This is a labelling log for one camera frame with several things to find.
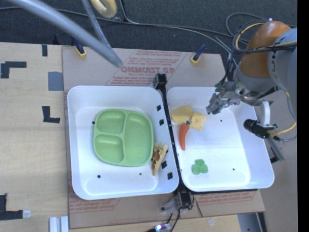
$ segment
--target cardboard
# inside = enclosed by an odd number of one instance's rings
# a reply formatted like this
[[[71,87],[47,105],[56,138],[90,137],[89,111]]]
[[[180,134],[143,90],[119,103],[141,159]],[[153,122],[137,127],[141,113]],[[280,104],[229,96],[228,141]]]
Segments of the cardboard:
[[[154,50],[114,49],[123,61],[114,67],[93,50],[86,48],[87,55],[80,57],[74,47],[64,47],[63,83],[65,100],[65,125],[67,168],[69,185],[70,228],[86,228],[116,224],[166,221],[170,214],[160,206],[173,198],[173,194],[147,195],[105,200],[82,200],[73,191],[71,182],[70,142],[66,96],[78,85],[151,86],[157,73],[165,73],[171,87],[213,87],[224,76],[221,56],[202,54],[197,64],[190,58],[194,53]],[[230,215],[264,211],[258,190],[230,193],[195,195],[192,210],[184,210],[180,219]]]

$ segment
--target divided green plate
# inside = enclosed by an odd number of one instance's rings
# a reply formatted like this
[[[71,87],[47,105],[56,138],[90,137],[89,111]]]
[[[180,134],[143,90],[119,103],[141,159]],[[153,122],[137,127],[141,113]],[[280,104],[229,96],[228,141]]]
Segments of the divided green plate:
[[[96,118],[93,137],[97,157],[106,163],[138,167],[153,153],[154,132],[144,114],[125,109],[105,109]]]

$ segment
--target toy carrot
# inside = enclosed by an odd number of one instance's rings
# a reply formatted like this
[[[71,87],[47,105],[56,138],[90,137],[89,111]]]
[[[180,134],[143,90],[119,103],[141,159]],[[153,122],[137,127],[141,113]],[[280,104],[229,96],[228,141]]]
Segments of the toy carrot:
[[[189,128],[190,128],[189,121],[186,121],[185,123],[182,123],[180,125],[180,128],[179,128],[179,133],[178,133],[179,144],[180,144],[180,146],[181,146],[181,148],[183,150],[185,150],[185,136],[186,136]]]

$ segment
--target wooden surface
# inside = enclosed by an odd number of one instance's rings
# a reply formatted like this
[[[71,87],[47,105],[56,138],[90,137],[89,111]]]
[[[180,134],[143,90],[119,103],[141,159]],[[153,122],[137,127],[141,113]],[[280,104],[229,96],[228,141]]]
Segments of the wooden surface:
[[[68,215],[63,91],[48,90],[48,72],[62,72],[62,47],[0,43],[0,63],[26,61],[0,79],[0,195],[6,210],[30,210],[31,217],[0,221],[0,232],[47,232],[48,219]],[[42,106],[60,123],[43,122]],[[77,232],[147,231],[156,223],[117,225]],[[240,232],[237,215],[181,219],[176,232]]]

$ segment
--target pizza slice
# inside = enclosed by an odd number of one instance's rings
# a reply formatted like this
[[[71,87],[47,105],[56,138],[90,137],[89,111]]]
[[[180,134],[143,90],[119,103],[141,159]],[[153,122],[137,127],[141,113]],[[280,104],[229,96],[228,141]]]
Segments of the pizza slice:
[[[151,169],[153,170],[153,175],[156,175],[158,172],[168,148],[169,146],[165,143],[158,142],[154,144],[153,156],[151,157]]]

